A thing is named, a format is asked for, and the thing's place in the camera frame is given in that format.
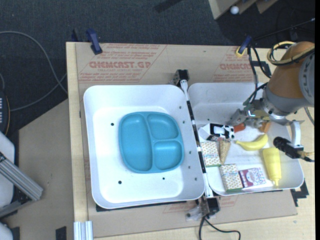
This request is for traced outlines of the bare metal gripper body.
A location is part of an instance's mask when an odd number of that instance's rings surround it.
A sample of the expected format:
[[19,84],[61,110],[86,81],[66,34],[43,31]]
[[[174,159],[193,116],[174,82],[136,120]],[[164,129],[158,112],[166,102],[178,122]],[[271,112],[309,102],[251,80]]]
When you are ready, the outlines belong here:
[[254,102],[247,106],[247,110],[251,118],[271,121],[282,126],[290,124],[290,121],[286,118],[288,113],[277,109],[271,103]]

